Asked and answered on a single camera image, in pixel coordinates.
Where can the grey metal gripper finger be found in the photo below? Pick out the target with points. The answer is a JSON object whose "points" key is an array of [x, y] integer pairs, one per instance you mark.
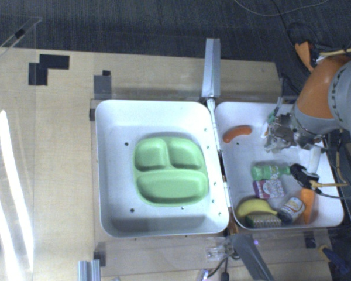
{"points": [[282, 119], [276, 147]]}

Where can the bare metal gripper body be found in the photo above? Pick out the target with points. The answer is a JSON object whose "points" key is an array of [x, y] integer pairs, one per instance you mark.
{"points": [[286, 133]]}

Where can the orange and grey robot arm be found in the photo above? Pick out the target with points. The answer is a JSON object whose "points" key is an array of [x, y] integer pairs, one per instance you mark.
{"points": [[316, 95]]}

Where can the green plastic bottle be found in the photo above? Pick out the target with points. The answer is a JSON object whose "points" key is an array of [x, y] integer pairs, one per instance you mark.
{"points": [[266, 171]]}

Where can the white plastic tray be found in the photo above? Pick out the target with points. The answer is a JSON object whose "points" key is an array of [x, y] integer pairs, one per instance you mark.
{"points": [[245, 154], [120, 171]]}

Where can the purple carton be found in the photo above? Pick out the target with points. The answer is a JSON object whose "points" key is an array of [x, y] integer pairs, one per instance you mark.
{"points": [[269, 189]]}

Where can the orange sausage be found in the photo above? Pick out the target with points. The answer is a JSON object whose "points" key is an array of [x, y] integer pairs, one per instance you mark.
{"points": [[237, 132]]}

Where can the small can with dark cap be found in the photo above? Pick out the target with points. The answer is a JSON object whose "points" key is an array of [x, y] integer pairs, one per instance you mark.
{"points": [[294, 208]]}

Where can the yellow banana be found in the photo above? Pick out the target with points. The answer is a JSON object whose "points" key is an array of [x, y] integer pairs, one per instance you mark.
{"points": [[253, 206]]}

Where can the orange carrot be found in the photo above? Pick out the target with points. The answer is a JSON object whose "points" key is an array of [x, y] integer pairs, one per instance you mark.
{"points": [[308, 203]]}

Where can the green divided plate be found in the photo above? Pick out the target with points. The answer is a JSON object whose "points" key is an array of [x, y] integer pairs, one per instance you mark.
{"points": [[171, 183]]}

